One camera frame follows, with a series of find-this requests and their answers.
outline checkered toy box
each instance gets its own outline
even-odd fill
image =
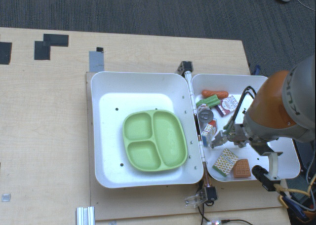
[[[216,160],[213,168],[226,177],[237,162],[238,157],[229,149],[225,148],[219,158]]]

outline green plate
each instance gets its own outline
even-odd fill
[[[169,111],[130,114],[123,123],[123,139],[129,162],[140,171],[174,169],[188,156],[181,123]]]

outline orange toy bread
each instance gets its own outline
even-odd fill
[[[233,168],[234,178],[248,178],[251,176],[248,159],[240,159]]]

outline green toy vegetable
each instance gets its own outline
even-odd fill
[[[221,103],[221,101],[218,99],[217,95],[214,94],[206,99],[203,99],[203,100],[200,100],[199,102],[197,102],[197,107],[200,106],[201,104],[207,104],[211,108],[211,107],[214,107],[220,103]]]

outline orange toy carrot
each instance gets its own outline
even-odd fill
[[[203,90],[202,91],[202,95],[206,98],[208,98],[214,94],[216,94],[218,99],[220,99],[220,100],[227,98],[229,95],[228,92],[226,92],[226,91],[210,91],[210,90]]]

